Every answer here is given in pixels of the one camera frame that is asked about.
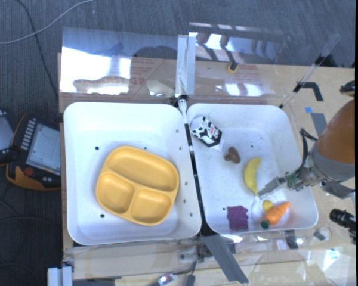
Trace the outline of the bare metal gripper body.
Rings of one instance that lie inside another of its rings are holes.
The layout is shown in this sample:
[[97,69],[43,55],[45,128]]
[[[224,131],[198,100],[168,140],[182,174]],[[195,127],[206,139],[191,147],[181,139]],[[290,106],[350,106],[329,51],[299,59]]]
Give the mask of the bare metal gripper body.
[[302,167],[296,172],[286,176],[287,188],[295,191],[300,191],[304,187],[313,186],[321,183],[326,179],[326,175],[323,174],[317,167]]

